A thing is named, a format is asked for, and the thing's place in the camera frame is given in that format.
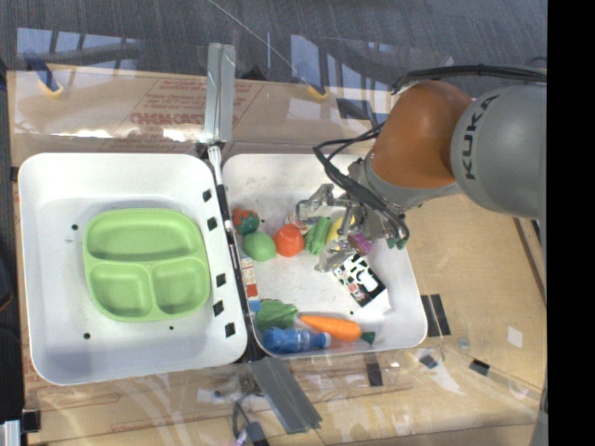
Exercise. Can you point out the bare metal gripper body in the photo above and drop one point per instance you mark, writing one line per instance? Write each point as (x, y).
(372, 219)

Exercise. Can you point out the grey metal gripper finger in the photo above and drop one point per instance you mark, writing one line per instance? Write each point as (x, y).
(321, 197)
(335, 253)

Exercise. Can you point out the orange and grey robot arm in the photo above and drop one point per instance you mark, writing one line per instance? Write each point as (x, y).
(502, 151)

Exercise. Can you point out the yellow banana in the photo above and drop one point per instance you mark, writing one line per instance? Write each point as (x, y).
(334, 231)

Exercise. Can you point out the green vegetable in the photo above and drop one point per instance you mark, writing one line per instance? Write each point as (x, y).
(317, 237)

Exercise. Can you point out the purple packet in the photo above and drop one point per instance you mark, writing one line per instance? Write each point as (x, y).
(360, 243)

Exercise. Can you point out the black and white carton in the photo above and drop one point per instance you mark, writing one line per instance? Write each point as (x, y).
(360, 279)

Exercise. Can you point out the orange cup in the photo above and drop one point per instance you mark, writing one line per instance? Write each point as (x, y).
(289, 240)

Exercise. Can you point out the white plastic tray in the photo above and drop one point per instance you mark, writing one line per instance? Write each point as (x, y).
(297, 286)
(60, 193)

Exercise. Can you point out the orange carrot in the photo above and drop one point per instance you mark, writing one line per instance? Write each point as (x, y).
(332, 327)

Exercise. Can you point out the green lime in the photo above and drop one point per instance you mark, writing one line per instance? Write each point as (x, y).
(259, 247)

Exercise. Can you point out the red strawberry with green top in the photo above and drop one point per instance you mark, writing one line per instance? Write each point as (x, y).
(244, 221)

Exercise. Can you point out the green lettuce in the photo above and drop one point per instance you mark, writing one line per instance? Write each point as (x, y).
(274, 315)

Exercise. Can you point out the white and red carton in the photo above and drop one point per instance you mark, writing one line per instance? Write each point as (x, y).
(249, 281)

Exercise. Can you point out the blue bottle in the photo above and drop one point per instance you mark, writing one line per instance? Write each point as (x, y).
(290, 340)

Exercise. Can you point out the brown cardboard board red print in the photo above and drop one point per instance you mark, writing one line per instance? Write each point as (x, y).
(469, 267)

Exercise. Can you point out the green divided plate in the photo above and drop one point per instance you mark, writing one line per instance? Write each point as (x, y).
(139, 230)

